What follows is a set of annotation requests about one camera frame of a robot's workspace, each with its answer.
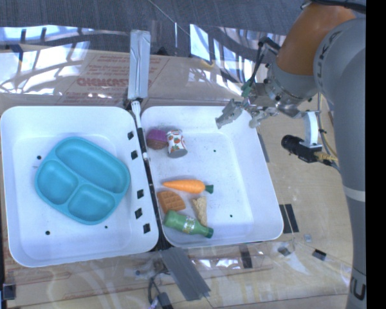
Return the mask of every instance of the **can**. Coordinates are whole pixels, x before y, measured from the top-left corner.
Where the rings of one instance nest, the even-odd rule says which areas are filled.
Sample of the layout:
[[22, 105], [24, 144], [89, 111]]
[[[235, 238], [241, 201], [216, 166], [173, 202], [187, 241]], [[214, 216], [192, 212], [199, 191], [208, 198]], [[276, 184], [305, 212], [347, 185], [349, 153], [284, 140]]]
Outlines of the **can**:
[[183, 132], [180, 129], [168, 131], [166, 133], [166, 138], [169, 157], [179, 158], [187, 154], [185, 139], [183, 137]]

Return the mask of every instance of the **black hole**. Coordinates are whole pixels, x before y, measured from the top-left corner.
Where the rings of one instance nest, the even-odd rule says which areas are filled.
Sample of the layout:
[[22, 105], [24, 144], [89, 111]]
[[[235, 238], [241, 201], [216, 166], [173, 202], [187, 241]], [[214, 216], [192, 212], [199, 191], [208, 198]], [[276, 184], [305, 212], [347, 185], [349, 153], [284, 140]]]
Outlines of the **black hole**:
[[142, 216], [142, 214], [143, 214], [143, 212], [142, 212], [141, 208], [134, 212], [134, 215], [136, 215], [136, 219], [138, 219], [140, 216]]
[[150, 231], [150, 225], [149, 224], [145, 224], [143, 226], [143, 233], [146, 234]]

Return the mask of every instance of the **waffle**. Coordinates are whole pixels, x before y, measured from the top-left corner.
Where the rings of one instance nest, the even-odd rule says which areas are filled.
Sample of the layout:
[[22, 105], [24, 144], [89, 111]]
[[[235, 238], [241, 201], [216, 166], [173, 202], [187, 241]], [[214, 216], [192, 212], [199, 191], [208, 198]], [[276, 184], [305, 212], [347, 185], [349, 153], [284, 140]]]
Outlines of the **waffle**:
[[206, 196], [192, 199], [193, 210], [200, 224], [207, 227], [207, 201]]
[[186, 204], [177, 193], [173, 191], [160, 191], [157, 193], [160, 206], [166, 214], [169, 209], [181, 211], [186, 208]]

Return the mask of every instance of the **toy bottle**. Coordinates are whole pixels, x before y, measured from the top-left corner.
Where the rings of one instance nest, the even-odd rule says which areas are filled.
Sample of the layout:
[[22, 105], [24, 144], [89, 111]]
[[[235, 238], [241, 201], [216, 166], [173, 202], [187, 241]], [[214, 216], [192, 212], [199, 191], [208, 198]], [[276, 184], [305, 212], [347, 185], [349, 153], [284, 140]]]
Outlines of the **toy bottle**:
[[190, 216], [182, 215], [173, 210], [168, 210], [163, 224], [186, 234], [201, 234], [206, 238], [213, 236], [213, 229], [205, 227], [200, 222]]

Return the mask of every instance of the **carrot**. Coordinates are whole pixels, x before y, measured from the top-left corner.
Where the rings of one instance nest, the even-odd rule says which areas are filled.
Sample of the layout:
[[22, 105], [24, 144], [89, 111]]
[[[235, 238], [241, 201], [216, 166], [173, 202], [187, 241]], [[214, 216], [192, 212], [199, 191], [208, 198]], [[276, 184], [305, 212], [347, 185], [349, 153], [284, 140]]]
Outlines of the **carrot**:
[[174, 181], [163, 182], [162, 184], [168, 188], [186, 191], [190, 193], [201, 193], [202, 191], [213, 193], [213, 185], [205, 185], [200, 180], [193, 180], [193, 179], [174, 180]]

